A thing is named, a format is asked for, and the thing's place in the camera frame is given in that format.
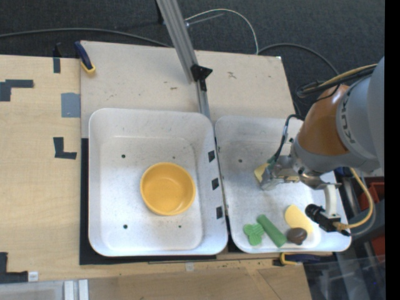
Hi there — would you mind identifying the white plastic tray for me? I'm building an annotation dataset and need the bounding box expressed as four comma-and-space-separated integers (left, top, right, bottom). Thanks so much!
214, 114, 353, 254
88, 107, 229, 258

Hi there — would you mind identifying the green broccoli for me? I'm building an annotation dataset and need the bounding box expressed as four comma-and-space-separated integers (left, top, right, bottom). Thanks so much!
242, 222, 265, 247

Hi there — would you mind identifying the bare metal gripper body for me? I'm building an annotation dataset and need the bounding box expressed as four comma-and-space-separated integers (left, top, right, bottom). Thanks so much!
259, 154, 314, 191

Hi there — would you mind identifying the pale yellow half-round slice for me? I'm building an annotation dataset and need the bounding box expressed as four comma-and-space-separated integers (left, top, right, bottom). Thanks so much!
284, 204, 314, 236

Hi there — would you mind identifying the pale flat board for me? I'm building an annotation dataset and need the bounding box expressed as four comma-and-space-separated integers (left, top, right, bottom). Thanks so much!
79, 40, 334, 261

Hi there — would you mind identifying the yellow bowl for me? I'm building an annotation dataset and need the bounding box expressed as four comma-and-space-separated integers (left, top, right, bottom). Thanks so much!
139, 162, 197, 217

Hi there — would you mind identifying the brown round toy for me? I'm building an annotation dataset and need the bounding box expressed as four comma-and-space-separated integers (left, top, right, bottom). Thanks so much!
286, 227, 308, 246

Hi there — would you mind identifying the green cylinder toy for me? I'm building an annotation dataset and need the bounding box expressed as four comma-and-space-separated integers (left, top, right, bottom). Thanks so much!
256, 214, 288, 249

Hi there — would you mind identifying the pale yellow wedge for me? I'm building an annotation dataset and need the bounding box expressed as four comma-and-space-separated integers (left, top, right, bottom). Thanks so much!
253, 163, 270, 182

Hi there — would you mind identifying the black cylinder on white bracket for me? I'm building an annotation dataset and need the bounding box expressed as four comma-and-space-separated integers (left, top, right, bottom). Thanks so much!
304, 182, 343, 233

